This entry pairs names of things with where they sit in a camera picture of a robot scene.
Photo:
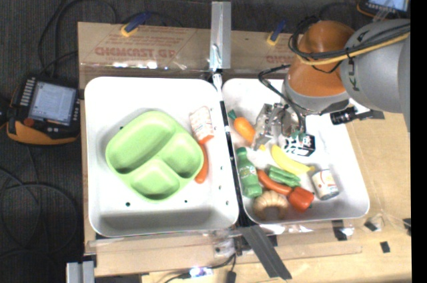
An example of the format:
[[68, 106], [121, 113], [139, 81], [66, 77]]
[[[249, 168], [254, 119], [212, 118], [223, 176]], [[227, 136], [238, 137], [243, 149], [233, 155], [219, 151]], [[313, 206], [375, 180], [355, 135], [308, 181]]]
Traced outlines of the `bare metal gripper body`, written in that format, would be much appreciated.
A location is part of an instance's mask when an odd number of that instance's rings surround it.
[[271, 133], [273, 138], [279, 136], [303, 140], [306, 136], [304, 115], [289, 104], [265, 103], [256, 118], [256, 132]]

